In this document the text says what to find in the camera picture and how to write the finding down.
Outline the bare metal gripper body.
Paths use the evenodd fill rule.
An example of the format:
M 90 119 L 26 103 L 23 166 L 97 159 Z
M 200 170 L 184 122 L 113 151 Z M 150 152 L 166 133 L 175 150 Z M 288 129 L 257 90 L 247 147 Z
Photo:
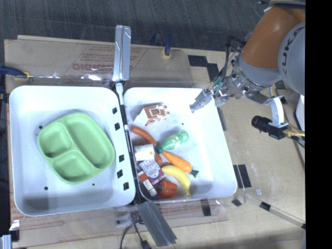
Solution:
M 218 76 L 214 80 L 213 96 L 220 100 L 239 99 L 246 94 L 260 92 L 261 90 L 261 86 L 248 80 L 242 73 L 235 73 L 229 76 Z

